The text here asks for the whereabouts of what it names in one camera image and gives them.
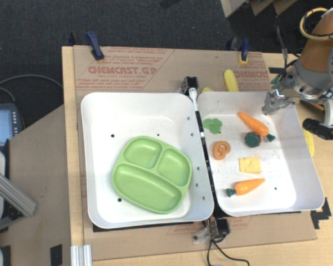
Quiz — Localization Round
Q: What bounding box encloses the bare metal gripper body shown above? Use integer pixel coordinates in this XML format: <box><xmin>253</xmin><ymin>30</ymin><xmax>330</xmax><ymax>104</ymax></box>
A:
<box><xmin>274</xmin><ymin>79</ymin><xmax>327</xmax><ymax>104</ymax></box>

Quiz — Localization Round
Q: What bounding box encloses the orange carrot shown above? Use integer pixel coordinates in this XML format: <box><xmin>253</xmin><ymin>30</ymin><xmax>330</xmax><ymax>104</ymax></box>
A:
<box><xmin>225</xmin><ymin>177</ymin><xmax>266</xmax><ymax>198</ymax></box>
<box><xmin>237</xmin><ymin>111</ymin><xmax>276</xmax><ymax>143</ymax></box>

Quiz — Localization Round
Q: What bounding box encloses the dark green broccoli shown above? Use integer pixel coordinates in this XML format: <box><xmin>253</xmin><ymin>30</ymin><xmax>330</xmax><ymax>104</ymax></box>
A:
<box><xmin>244</xmin><ymin>131</ymin><xmax>262</xmax><ymax>149</ymax></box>

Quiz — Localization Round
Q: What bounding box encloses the flat green lettuce leaf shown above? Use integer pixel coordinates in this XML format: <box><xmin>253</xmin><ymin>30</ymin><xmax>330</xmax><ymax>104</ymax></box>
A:
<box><xmin>202</xmin><ymin>117</ymin><xmax>224</xmax><ymax>135</ymax></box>

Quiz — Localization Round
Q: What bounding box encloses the white plastic tray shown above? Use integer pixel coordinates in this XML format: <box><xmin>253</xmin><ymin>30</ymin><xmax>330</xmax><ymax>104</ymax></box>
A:
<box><xmin>196</xmin><ymin>90</ymin><xmax>326</xmax><ymax>217</ymax></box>
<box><xmin>80</xmin><ymin>91</ymin><xmax>215</xmax><ymax>229</ymax></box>

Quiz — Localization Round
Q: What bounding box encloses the yellow cheese slice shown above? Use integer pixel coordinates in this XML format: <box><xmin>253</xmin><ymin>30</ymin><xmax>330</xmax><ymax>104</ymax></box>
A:
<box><xmin>238</xmin><ymin>156</ymin><xmax>261</xmax><ymax>175</ymax></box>

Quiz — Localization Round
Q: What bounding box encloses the orange pretzel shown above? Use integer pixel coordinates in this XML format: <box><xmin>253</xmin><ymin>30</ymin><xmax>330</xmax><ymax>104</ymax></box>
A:
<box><xmin>212</xmin><ymin>140</ymin><xmax>231</xmax><ymax>161</ymax></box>

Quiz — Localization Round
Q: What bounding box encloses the thin black and white rod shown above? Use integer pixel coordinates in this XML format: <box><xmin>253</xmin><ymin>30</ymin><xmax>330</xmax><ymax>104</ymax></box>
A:
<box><xmin>188</xmin><ymin>88</ymin><xmax>218</xmax><ymax>219</ymax></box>

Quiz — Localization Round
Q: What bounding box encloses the green divided plate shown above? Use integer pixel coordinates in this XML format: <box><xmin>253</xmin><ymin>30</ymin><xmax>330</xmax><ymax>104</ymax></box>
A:
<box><xmin>111</xmin><ymin>135</ymin><xmax>194</xmax><ymax>215</ymax></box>

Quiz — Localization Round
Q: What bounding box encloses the brown cardboard board red print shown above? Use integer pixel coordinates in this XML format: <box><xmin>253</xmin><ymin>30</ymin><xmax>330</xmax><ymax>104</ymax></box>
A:
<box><xmin>73</xmin><ymin>45</ymin><xmax>319</xmax><ymax>262</ymax></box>

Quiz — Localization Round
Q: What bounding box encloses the black cylinder on white bracket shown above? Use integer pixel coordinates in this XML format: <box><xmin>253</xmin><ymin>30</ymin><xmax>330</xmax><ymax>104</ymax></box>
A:
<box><xmin>302</xmin><ymin>98</ymin><xmax>333</xmax><ymax>141</ymax></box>

